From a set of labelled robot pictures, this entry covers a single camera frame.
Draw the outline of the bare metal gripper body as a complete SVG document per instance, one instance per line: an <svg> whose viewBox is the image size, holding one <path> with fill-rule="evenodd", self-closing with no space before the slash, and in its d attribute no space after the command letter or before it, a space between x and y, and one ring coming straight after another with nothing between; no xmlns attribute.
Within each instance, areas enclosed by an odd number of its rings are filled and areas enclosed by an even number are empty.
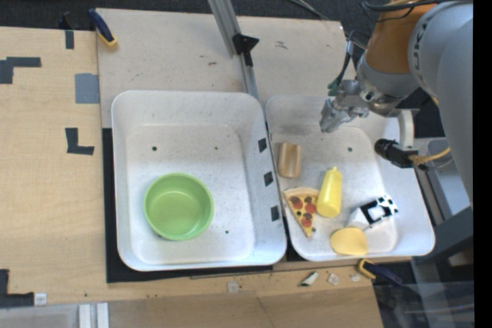
<svg viewBox="0 0 492 328"><path fill-rule="evenodd" d="M402 102L402 97L384 93L368 81L343 80L334 96L333 106L366 106L370 112L389 116Z"/></svg>

